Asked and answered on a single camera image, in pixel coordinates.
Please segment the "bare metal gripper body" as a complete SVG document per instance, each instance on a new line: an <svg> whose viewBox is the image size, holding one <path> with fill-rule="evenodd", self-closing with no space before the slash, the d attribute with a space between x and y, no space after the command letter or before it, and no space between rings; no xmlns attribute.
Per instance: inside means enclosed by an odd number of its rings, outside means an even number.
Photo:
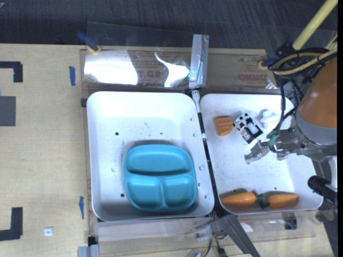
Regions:
<svg viewBox="0 0 343 257"><path fill-rule="evenodd" d="M282 161L290 154L303 155L317 162L337 155L337 145L318 145L304 137L295 128L273 129L267 135L269 150Z"/></svg>

